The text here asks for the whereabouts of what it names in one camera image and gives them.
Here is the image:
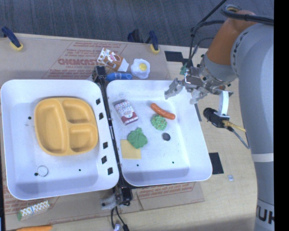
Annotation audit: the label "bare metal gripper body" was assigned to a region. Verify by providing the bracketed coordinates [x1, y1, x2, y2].
[183, 65, 232, 96]

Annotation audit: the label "orange sausage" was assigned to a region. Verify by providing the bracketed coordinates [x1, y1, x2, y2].
[150, 102, 176, 121]

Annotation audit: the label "green peas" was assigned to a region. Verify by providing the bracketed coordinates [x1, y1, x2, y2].
[150, 114, 168, 131]

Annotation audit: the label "white and yellow fried egg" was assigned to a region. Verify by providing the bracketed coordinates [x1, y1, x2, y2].
[130, 58, 151, 80]

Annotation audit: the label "red and white carton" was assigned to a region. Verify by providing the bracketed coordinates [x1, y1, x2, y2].
[113, 100, 139, 126]

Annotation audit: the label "blue bottle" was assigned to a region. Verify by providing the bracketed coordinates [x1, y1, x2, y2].
[105, 72, 133, 82]

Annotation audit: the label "white plastic tray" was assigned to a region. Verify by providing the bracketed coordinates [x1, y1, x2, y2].
[0, 79, 120, 201]
[105, 79, 213, 187]

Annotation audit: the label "green lettuce leaf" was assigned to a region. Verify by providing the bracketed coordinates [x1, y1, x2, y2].
[127, 127, 148, 150]

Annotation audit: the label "brown and white carton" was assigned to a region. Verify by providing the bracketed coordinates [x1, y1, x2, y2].
[96, 47, 130, 73]

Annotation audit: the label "yellow cheese slice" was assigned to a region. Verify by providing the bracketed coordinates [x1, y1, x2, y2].
[120, 139, 142, 160]

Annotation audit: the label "orange divided plate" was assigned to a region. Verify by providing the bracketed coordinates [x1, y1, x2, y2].
[33, 97, 99, 157]

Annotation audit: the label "brown cardboard board red print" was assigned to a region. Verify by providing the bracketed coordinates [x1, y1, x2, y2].
[0, 32, 206, 231]

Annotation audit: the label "clear round lid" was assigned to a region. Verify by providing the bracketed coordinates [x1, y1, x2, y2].
[37, 165, 49, 178]

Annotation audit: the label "green and white patterned box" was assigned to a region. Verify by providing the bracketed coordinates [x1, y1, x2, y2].
[16, 200, 51, 222]

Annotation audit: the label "black cylinder on white bracket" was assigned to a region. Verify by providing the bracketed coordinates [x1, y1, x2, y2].
[203, 90, 232, 129]

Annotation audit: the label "black block with thin wires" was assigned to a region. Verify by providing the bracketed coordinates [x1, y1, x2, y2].
[100, 186, 133, 210]
[93, 65, 107, 82]

